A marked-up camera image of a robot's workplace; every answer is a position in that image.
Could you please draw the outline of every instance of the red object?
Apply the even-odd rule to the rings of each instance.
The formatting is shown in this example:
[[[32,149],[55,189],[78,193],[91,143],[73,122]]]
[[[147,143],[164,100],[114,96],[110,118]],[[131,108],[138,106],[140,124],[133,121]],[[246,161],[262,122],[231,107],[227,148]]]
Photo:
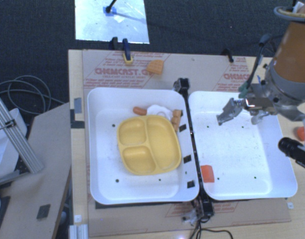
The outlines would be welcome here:
[[[297,135],[300,141],[304,141],[305,140],[305,130],[304,130],[304,126],[300,126],[297,129]]]
[[[211,165],[202,165],[201,174],[203,178],[203,182],[214,182],[214,174]]]

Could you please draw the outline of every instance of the yellow divided plate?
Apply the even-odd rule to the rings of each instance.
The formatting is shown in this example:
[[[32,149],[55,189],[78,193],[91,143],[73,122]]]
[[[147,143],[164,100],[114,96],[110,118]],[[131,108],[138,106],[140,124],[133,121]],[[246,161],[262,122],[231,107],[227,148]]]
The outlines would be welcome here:
[[[162,116],[124,120],[118,127],[117,139],[123,163],[134,174],[166,173],[181,162],[177,135],[170,121]]]

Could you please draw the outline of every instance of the yellow plate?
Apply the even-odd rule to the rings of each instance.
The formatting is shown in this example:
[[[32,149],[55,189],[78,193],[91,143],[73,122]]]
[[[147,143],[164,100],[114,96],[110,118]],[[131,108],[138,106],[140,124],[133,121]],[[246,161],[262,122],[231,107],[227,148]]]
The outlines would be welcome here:
[[[166,173],[181,162],[176,132],[158,115],[124,120],[117,130],[118,147],[125,167],[137,175]]]

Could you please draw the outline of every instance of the white tray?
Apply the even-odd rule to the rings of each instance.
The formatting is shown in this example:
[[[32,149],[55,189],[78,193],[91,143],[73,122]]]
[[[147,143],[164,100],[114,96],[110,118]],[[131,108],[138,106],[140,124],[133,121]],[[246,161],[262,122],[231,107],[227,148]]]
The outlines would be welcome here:
[[[290,159],[278,149],[283,137],[277,116],[257,125],[242,111],[219,126],[216,115],[238,93],[194,92],[189,97],[200,166],[211,165],[214,183],[204,183],[216,200],[291,197],[297,181]]]
[[[187,129],[177,133],[182,162],[173,171],[157,175],[139,176],[129,172],[121,160],[117,127],[123,120],[135,117],[133,107],[164,106],[183,110],[180,125]],[[183,97],[171,90],[136,90],[96,88],[87,99],[90,189],[101,204],[129,204],[149,202],[184,202],[196,198],[199,183],[191,145],[188,119]],[[191,156],[184,163],[183,158]]]

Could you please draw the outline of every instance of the black carpet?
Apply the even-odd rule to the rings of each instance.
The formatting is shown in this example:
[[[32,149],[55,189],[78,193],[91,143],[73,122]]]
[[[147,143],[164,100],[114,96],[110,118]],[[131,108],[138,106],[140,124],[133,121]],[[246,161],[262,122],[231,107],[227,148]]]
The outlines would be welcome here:
[[[144,1],[150,44],[131,44],[132,50],[220,54],[230,48],[241,56],[255,56],[263,34],[283,35],[288,23],[273,9],[292,5],[292,0]],[[34,75],[53,97],[67,102],[67,51],[108,49],[107,42],[75,40],[74,9],[74,0],[0,0],[0,82]],[[28,109],[40,105],[30,95],[16,98]]]

